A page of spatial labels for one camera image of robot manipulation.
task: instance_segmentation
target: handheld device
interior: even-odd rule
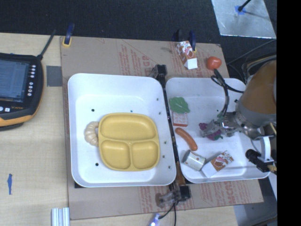
[[[44,89],[43,54],[16,55],[0,53],[0,131],[23,125],[37,113]]]

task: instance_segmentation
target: clamp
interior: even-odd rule
[[[186,40],[189,41],[193,51],[196,51],[196,35],[193,30],[190,30],[189,38]],[[186,40],[183,38],[182,29],[178,29],[176,32],[174,32],[174,34],[172,36],[172,41],[182,42],[182,41],[186,41]]]
[[[64,36],[64,39],[63,39],[63,42],[62,42],[63,46],[70,47],[71,41],[72,41],[72,37],[71,36],[73,34],[74,27],[75,27],[74,23],[68,23],[67,33],[66,33],[66,36]]]

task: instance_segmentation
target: dark floor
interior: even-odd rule
[[[264,3],[277,34],[277,0]],[[271,40],[221,36],[211,0],[0,0],[0,18],[9,33],[65,35],[72,22],[74,36],[170,41],[178,29],[187,37],[193,30],[196,42],[221,44],[226,63]],[[262,48],[276,50],[276,41]]]

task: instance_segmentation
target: toy food package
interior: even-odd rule
[[[197,56],[193,52],[189,41],[179,42],[175,47],[178,52],[183,65],[187,69],[196,69],[198,67]]]
[[[187,127],[188,126],[187,113],[172,112],[172,121],[174,126]]]
[[[210,162],[206,163],[202,168],[202,172],[207,178],[209,178],[228,166],[233,161],[233,157],[228,153],[228,151],[225,151],[213,158]]]

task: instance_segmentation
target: white tray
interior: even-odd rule
[[[163,90],[150,77],[79,73],[68,81],[71,172],[84,187],[163,186],[176,175]],[[145,171],[117,171],[102,162],[98,147],[84,139],[91,121],[109,113],[140,113],[155,122],[160,143],[158,164]]]
[[[244,90],[245,85],[237,79],[225,79],[231,87]],[[169,99],[173,97],[183,97],[188,103],[190,112],[188,113],[188,126],[183,128],[196,141],[197,154],[205,157],[208,161],[228,150],[234,161],[210,178],[201,171],[196,171],[184,163],[182,158],[189,150],[187,143],[179,135],[175,134],[175,139],[180,157],[180,165],[183,175],[192,183],[221,182],[242,179],[265,178],[269,172],[263,173],[256,166],[249,162],[245,156],[248,149],[254,149],[251,140],[243,133],[236,132],[232,137],[223,135],[223,139],[212,141],[200,135],[198,124],[209,123],[212,119],[217,120],[217,114],[221,111],[225,103],[225,94],[221,86],[214,83],[210,78],[171,78],[166,83],[166,93]],[[230,104],[228,112],[235,111],[235,100],[241,97],[241,93],[229,90]],[[261,149],[259,141],[254,142],[257,149]]]

